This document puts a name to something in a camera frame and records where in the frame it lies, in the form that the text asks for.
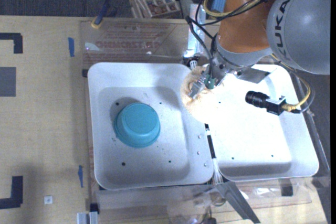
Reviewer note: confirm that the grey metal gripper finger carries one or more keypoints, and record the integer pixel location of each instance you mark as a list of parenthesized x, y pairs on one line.
[(197, 86)]

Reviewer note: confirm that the small white square tile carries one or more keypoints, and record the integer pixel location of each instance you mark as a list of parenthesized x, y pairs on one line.
[(48, 200)]

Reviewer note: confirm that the beige bread slice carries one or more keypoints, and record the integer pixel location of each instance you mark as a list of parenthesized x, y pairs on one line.
[(189, 107)]

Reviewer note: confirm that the teal bowl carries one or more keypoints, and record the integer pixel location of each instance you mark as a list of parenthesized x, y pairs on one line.
[(137, 124)]

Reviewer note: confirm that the white plastic tray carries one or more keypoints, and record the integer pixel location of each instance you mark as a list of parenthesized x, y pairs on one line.
[(252, 136), (147, 173)]

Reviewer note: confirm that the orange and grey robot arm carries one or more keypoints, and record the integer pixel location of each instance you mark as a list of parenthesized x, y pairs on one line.
[(244, 26)]

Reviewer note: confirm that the thin black and white rod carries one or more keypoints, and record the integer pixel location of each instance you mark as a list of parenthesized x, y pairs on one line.
[(210, 144)]

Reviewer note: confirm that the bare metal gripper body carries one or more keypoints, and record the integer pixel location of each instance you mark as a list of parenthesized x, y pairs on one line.
[(220, 68)]

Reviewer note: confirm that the black cylinder on white bracket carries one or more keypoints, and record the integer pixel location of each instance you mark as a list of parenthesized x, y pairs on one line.
[(258, 99)]

